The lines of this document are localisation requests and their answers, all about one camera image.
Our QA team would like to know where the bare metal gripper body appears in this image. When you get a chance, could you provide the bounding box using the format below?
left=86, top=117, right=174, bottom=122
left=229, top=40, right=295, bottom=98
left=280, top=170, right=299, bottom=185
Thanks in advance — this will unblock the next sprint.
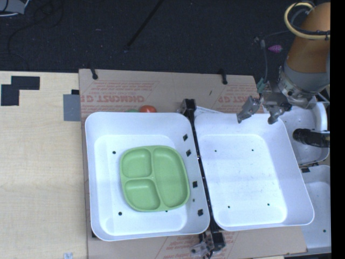
left=259, top=67, right=318, bottom=113

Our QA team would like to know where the white plastic tray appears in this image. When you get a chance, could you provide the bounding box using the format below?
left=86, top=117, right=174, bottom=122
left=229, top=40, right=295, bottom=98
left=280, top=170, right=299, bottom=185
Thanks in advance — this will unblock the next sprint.
left=194, top=113, right=315, bottom=232
left=84, top=111, right=211, bottom=242

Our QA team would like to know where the thin black and white rod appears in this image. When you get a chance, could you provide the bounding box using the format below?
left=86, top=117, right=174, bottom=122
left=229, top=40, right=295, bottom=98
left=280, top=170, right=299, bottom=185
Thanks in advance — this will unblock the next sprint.
left=187, top=109, right=218, bottom=235

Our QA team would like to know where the brown cardboard board red print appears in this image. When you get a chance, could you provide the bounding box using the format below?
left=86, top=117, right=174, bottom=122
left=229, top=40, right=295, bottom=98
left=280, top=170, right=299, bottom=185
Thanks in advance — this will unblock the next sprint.
left=78, top=69, right=308, bottom=259

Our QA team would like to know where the green divided plate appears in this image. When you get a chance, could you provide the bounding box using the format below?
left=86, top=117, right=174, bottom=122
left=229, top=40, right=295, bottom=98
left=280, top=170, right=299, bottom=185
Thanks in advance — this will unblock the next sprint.
left=119, top=145, right=191, bottom=213

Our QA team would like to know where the black cylinder on white bracket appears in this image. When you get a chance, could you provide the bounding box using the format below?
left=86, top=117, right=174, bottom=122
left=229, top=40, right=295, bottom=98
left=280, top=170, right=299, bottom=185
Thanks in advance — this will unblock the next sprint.
left=280, top=101, right=330, bottom=167

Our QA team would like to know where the black block with thin wires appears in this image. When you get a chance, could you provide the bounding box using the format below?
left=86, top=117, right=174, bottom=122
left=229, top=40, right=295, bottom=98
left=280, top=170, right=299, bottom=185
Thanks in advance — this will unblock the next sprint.
left=180, top=98, right=197, bottom=116
left=209, top=231, right=225, bottom=253

